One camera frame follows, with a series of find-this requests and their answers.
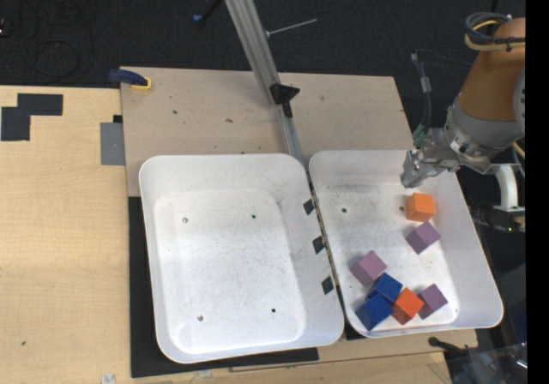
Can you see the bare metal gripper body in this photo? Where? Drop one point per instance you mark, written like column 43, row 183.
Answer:
column 446, row 157

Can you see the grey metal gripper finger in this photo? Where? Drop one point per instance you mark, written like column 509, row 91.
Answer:
column 425, row 174
column 410, row 170

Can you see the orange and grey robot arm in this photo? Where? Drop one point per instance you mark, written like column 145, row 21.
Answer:
column 493, row 86

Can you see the orange cube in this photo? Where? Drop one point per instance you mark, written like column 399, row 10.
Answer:
column 420, row 207
column 407, row 304

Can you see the light purple cube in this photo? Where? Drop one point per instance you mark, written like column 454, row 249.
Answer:
column 368, row 267
column 423, row 237

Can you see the white plastic tray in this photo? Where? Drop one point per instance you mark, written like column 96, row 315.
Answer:
column 231, row 271
column 373, row 223

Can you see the blue cube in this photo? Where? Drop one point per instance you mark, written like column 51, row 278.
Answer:
column 372, row 311
column 389, row 286

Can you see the dark purple cube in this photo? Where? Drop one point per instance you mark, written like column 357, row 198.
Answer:
column 434, row 300

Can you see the pale wood board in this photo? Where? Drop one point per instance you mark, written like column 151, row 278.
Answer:
column 206, row 116

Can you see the black cylinder on white bracket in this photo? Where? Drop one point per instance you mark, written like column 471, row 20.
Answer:
column 508, row 189

